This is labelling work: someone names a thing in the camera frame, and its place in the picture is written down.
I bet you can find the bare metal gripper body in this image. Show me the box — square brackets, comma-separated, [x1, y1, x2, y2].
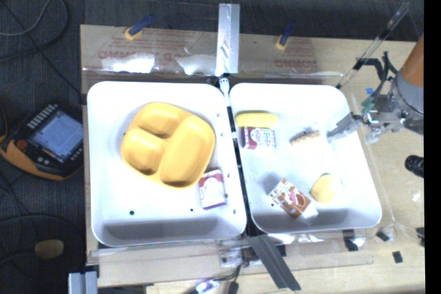
[360, 92, 425, 136]

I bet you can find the white plastic tray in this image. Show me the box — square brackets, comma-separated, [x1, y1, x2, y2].
[85, 80, 248, 249]
[228, 82, 384, 235]

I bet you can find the yellow bread roll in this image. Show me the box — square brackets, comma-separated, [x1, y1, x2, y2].
[309, 173, 342, 204]

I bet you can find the red and white carton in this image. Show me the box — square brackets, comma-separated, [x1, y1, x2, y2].
[197, 168, 229, 211]
[240, 126, 278, 151]

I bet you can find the yellow banana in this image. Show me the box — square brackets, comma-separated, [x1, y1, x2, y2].
[234, 110, 280, 129]

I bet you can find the orange and white carton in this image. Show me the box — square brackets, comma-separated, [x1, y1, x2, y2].
[267, 178, 320, 220]

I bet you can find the yellow divided plate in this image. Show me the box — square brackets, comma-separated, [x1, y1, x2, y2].
[120, 101, 217, 189]

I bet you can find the brown cardboard board, red print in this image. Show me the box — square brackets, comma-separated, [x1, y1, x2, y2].
[79, 23, 425, 288]

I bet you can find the yellow oval toy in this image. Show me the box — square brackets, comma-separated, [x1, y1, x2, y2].
[34, 238, 65, 260]

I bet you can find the black cylinder on white bracket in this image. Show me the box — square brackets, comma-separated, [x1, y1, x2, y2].
[404, 154, 425, 179]

